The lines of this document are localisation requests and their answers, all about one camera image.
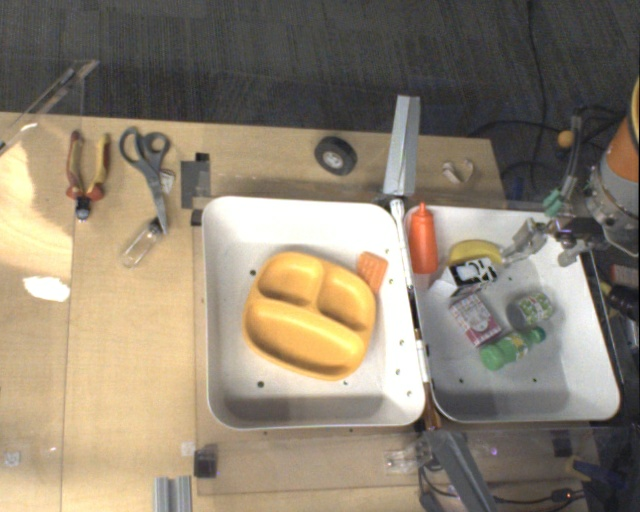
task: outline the wooden tabletop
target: wooden tabletop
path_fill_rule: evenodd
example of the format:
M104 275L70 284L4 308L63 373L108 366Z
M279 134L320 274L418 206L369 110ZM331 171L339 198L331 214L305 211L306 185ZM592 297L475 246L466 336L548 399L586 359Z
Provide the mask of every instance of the wooden tabletop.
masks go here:
M13 115L3 114L6 123ZM135 125L160 131L177 174L167 202L170 232L130 270L121 251L154 216L142 175L117 140ZM79 223L65 197L69 136L80 129L87 181L96 144L109 133L111 165L103 200ZM355 171L336 177L315 162L326 135L347 140ZM302 183L302 189L377 190L388 134L329 133L178 122L51 116L0 157L0 508L6 511L149 511L155 477L192 473L196 444L194 254L191 211L180 207L180 162L211 158L212 185L240 177ZM444 161L476 167L454 185ZM421 137L418 198L502 204L491 145ZM26 284L70 291L35 298ZM6 457L19 453L16 465ZM200 496L194 510L420 510L417 486Z

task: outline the scissors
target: scissors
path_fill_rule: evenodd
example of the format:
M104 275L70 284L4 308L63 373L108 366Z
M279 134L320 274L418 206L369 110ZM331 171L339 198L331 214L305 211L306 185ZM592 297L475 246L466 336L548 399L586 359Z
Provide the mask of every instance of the scissors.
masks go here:
M125 149L126 140L134 137L133 147L136 158L131 158ZM160 180L160 171L162 168L162 159L169 151L169 139L166 135L159 132L142 135L135 127L127 128L120 137L120 153L130 165L135 167L147 180L151 197L156 206L158 214L158 223L164 234L167 233L167 209L164 204L164 196L162 195L162 182Z

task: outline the yellow banana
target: yellow banana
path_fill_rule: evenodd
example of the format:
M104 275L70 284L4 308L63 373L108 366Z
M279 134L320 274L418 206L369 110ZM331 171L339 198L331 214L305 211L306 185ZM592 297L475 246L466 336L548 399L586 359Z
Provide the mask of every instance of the yellow banana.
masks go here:
M486 240L464 240L455 244L449 251L449 265L478 258L489 258L494 265L502 264L500 248Z

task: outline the gray carpet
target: gray carpet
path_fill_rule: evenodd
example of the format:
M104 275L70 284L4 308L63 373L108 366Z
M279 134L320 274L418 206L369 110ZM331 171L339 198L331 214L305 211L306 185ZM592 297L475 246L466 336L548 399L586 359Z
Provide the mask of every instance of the gray carpet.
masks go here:
M407 93L422 98L422 133L466 135L542 120L531 22L546 123L564 128L578 105L624 110L639 3L533 0L529 16L524 0L2 0L0 109L25 108L51 68L97 58L88 115L389 131L395 96ZM22 57L47 64L16 84L10 64ZM566 163L553 130L534 155L537 134L477 132L493 140L507 188L525 180L525 198ZM531 183L518 163L534 156Z

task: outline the red and yellow pliers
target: red and yellow pliers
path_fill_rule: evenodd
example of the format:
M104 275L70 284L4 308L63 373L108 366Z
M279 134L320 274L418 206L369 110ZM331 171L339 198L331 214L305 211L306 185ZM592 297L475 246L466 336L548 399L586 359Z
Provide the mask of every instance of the red and yellow pliers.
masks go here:
M85 191L82 186L80 175L80 153L82 150L82 135L78 130L71 134L69 144L69 155L67 156L67 197L76 201L76 217L85 221L89 217L91 201L100 201L104 197L102 185L107 179L107 169L109 167L109 145L111 140L108 134L104 134L98 141L98 162L96 173L89 188Z

